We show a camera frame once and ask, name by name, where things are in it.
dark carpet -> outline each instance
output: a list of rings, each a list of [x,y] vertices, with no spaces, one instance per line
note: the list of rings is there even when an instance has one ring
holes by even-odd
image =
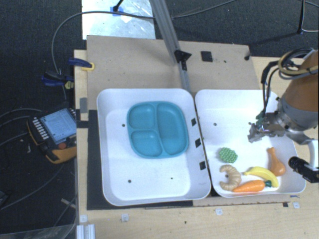
[[[228,0],[166,0],[171,15],[194,12]],[[318,4],[319,0],[308,0]],[[61,88],[45,87],[41,75],[53,70],[50,45],[54,31],[68,16],[81,11],[81,0],[0,0],[0,114],[14,108],[49,109],[63,101]],[[318,49],[318,33],[296,34],[301,2],[240,0],[195,16],[173,21],[179,40],[247,44],[253,56],[281,56],[287,51]],[[305,29],[318,29],[318,8],[307,4]],[[156,27],[157,38],[160,33]],[[67,59],[84,49],[81,18],[69,21],[56,38],[56,62],[72,74]],[[73,104],[73,93],[67,92]],[[20,112],[0,118],[0,125]],[[26,132],[25,120],[0,127],[0,143]],[[61,168],[46,160],[28,136],[0,147],[0,190],[9,205],[50,180]],[[42,190],[0,211],[0,234],[51,227],[66,207],[61,198],[75,195],[74,162]],[[59,225],[74,221],[69,209]]]

blue plate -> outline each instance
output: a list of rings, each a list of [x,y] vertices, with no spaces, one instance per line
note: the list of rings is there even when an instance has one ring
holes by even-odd
[[[185,118],[173,103],[136,104],[128,112],[127,125],[131,147],[141,157],[175,157],[188,148]]]

banana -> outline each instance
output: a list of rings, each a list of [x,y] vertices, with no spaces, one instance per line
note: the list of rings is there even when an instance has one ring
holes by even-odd
[[[256,175],[256,176],[262,177],[265,180],[270,180],[271,185],[273,187],[275,187],[275,188],[279,187],[279,182],[278,182],[277,177],[274,175],[273,172],[271,172],[270,170],[268,170],[264,167],[255,166],[255,167],[251,168],[249,171],[244,172],[244,175]]]

toy food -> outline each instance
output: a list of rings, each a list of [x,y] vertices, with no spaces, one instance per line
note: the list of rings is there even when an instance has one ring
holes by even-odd
[[[270,180],[273,187],[279,187],[279,182],[274,173],[264,167],[255,166],[249,171],[244,172],[244,175],[256,175],[262,177],[265,180]]]
[[[262,180],[254,180],[246,182],[237,188],[233,189],[233,192],[259,192],[262,191],[265,187],[271,187],[271,181],[262,181]]]
[[[283,175],[286,172],[286,168],[285,165],[276,157],[275,148],[269,148],[267,149],[267,152],[271,155],[270,171],[272,171],[276,176]]]
[[[220,167],[219,171],[226,172],[228,175],[228,183],[225,182],[219,182],[221,188],[223,190],[227,191],[232,191],[234,188],[236,188],[240,182],[241,182],[241,175],[240,173],[236,170],[235,167],[231,165],[223,165]]]
[[[220,159],[226,163],[234,163],[238,158],[238,155],[233,150],[226,147],[221,148],[218,154]]]

wooden table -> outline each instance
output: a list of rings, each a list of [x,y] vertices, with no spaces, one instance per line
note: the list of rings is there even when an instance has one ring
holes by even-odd
[[[77,50],[75,56],[86,59],[86,51]],[[252,57],[257,78],[268,62],[276,58]],[[281,96],[288,81],[274,77],[272,91]],[[88,97],[87,72],[75,67],[76,107],[80,99]],[[87,114],[81,114],[87,120]],[[307,135],[318,139],[318,129]],[[78,190],[79,215],[87,215],[88,221],[95,224],[98,239],[149,239],[149,238],[227,238],[227,239],[313,239],[319,235],[319,189],[318,184],[307,182],[306,189],[290,198],[288,207],[282,203],[251,204],[235,206],[188,207],[171,209],[124,209],[86,210],[87,202],[87,149],[88,130],[77,129],[78,141]],[[309,160],[307,146],[296,145],[299,157]],[[297,202],[300,208],[294,208]],[[217,215],[216,209],[222,209]],[[129,214],[129,221],[122,222],[121,215]]]

